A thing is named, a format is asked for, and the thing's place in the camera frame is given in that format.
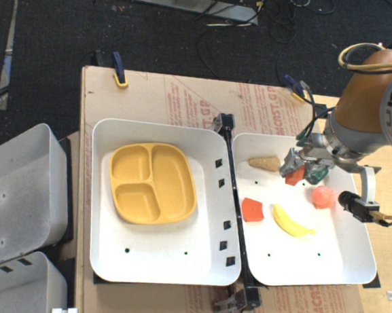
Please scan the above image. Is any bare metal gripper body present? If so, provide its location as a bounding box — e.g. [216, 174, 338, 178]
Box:
[298, 130, 370, 171]

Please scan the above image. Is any red cube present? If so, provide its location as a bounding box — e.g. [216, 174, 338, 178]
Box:
[284, 162, 307, 188]

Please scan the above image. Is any pink ball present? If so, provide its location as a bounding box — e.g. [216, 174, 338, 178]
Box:
[310, 184, 337, 212]

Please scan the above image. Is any tan bread piece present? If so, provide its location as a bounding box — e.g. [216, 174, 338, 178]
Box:
[247, 153, 283, 173]

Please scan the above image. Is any yellow banana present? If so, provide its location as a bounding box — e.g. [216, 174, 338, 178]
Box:
[270, 203, 319, 240]

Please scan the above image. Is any red pizza slice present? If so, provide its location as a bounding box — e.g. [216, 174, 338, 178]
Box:
[239, 197, 267, 225]

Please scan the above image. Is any thin black rod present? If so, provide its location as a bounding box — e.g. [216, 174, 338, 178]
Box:
[207, 129, 270, 293]

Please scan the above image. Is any white plastic tray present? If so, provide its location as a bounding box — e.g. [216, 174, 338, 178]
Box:
[79, 116, 254, 294]
[219, 130, 389, 296]

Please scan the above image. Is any yellow divided plate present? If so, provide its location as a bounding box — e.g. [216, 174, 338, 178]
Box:
[104, 139, 203, 230]

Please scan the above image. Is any brown cardboard board, red print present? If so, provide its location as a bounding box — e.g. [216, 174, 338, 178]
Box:
[60, 65, 387, 313]

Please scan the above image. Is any black cylinder on white bracket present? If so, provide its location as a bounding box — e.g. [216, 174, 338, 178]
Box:
[336, 162, 385, 225]

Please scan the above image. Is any black block with thin wires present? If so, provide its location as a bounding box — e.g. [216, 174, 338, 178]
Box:
[212, 112, 236, 136]
[212, 282, 264, 313]

